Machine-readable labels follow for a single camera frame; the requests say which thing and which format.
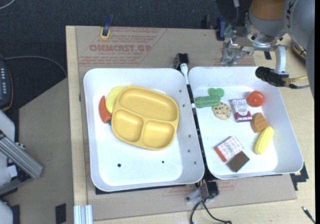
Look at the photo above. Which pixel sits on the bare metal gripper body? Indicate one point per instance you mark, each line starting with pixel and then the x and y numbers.
pixel 246 43

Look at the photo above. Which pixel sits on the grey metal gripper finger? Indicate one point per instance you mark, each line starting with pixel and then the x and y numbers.
pixel 225 55
pixel 236 56

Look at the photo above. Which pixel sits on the orange round toy fruit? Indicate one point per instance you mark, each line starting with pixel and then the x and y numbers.
pixel 255 98

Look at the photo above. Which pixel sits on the green toy vegetable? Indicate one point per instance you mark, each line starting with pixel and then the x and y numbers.
pixel 206 101

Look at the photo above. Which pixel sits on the thin black and white rod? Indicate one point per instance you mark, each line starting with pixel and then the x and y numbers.
pixel 191 95

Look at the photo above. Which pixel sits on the red and white carton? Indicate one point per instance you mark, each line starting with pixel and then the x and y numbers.
pixel 240 110

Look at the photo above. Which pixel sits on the beige chocolate chip biscuit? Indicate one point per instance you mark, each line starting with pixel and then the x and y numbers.
pixel 222 111

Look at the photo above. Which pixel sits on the orange toy waffle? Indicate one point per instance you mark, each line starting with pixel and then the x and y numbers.
pixel 259 123

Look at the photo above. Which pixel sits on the white plastic tray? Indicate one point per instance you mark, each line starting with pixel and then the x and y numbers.
pixel 225 128
pixel 142 168

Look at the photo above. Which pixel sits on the brown cardboard board red print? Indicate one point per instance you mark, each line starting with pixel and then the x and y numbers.
pixel 140 45

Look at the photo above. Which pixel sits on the yellow toy corn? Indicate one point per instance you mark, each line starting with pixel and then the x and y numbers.
pixel 263 141

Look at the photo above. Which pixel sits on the orange and white carton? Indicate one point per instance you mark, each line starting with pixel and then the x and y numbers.
pixel 228 148

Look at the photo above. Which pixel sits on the yellow divided plate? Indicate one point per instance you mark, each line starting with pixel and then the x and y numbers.
pixel 145 118

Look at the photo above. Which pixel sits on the brown square slab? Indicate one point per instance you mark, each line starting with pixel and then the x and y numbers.
pixel 238 161

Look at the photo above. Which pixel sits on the yellow banana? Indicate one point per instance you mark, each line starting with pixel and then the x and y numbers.
pixel 111 98

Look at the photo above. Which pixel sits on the orange red toy pepper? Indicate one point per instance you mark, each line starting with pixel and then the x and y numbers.
pixel 103 111

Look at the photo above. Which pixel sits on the black cylinder on white bracket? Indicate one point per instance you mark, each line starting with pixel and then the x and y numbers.
pixel 273 76

